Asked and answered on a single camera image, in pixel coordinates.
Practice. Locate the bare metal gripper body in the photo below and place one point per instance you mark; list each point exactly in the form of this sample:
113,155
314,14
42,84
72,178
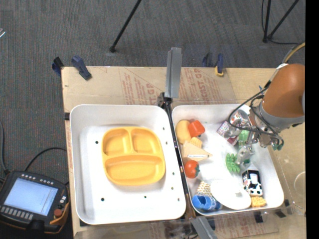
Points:
264,136

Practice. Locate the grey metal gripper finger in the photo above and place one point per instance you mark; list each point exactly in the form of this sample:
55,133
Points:
235,131
245,154

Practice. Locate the purple and white packet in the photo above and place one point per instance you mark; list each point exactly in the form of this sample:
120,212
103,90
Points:
224,129

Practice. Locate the red and white can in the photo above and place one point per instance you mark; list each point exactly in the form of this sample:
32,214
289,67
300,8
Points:
240,116

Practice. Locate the green toy lettuce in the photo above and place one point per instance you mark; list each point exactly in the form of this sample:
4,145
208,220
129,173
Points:
231,162

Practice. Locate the white plastic tray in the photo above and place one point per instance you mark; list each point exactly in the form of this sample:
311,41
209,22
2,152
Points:
94,158
216,163

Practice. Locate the black and white cow carton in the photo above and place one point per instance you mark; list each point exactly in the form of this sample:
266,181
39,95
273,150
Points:
253,183

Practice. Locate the orange toy pepper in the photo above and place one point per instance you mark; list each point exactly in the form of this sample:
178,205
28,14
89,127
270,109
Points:
196,128

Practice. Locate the yellow toy cheese piece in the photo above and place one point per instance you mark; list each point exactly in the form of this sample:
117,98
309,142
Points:
196,142

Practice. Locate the white round plate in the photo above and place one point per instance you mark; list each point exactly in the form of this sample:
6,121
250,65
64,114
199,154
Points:
230,194

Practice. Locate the tan toy sandwich wedge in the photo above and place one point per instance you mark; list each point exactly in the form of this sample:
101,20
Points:
193,152

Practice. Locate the yellow toy waffle biscuit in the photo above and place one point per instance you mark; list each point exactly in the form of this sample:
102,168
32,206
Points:
258,201

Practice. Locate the yellow toy bread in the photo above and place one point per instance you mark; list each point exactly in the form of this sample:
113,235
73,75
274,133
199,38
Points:
182,131

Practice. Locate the orange and white patterned packet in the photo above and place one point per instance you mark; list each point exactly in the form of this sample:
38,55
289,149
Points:
204,188

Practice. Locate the red toy tomato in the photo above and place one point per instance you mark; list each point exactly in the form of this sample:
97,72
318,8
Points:
191,168

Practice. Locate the yellow divided plate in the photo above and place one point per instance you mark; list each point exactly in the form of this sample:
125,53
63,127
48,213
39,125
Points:
133,155

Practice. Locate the brown cardboard board red print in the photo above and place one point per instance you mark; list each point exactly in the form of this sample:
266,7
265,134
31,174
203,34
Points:
139,86

